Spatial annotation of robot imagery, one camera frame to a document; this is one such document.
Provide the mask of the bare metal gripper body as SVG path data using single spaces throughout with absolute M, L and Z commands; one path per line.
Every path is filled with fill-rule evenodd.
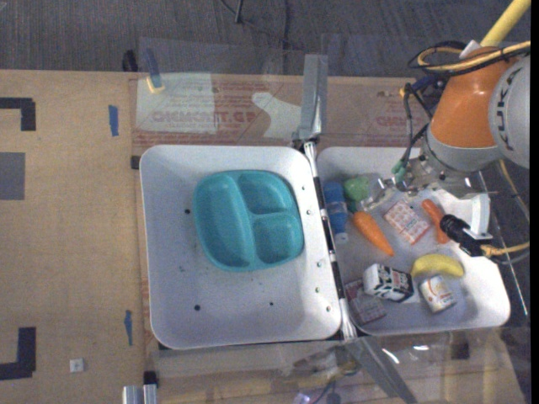
M 407 162 L 399 160 L 393 166 L 393 177 L 396 187 L 409 194 L 426 189 L 443 189 L 455 197 L 472 194 L 468 174 L 445 167 L 431 156 L 418 156 Z

